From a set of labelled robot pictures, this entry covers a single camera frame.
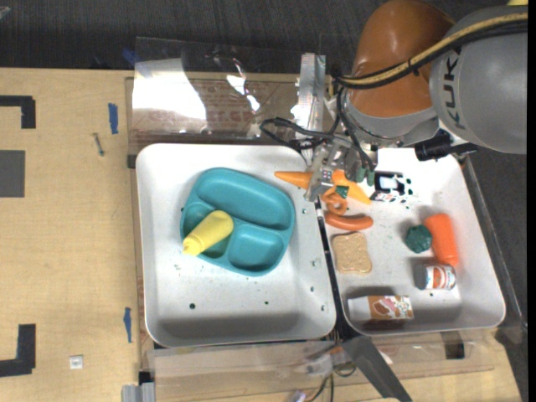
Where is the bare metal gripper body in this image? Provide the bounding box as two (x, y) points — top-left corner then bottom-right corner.
(308, 138), (352, 184)

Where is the orange carrot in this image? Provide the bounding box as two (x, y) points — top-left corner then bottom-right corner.
(273, 169), (373, 206)

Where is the orange sausage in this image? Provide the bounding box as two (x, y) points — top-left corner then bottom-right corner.
(323, 212), (375, 232)

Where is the teal divided plate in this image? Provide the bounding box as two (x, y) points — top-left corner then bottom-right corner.
(179, 166), (297, 278)

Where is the black and white carton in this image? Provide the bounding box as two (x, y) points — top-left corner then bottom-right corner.
(369, 170), (416, 204)

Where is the tan bread slice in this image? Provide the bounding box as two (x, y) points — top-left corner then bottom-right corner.
(331, 231), (374, 276)

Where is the yellow squeeze bottle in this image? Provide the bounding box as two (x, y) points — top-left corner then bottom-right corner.
(181, 209), (235, 257)

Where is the green broccoli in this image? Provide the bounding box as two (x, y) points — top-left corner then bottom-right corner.
(404, 224), (434, 255)

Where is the white plastic tray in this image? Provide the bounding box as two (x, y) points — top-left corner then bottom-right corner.
(321, 146), (508, 338)
(134, 142), (338, 348)

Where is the orange bottle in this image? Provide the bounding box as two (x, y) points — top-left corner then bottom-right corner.
(423, 213), (461, 268)

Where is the brown and white carton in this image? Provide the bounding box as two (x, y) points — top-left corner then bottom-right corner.
(347, 294), (415, 322)

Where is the white and orange can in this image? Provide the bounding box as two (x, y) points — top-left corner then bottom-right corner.
(414, 262), (458, 291)

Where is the orange ring with green top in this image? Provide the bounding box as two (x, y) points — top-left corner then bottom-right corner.
(321, 184), (351, 217)

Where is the black cylinder on white bracket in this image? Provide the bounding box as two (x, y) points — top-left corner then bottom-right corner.
(413, 133), (479, 162)

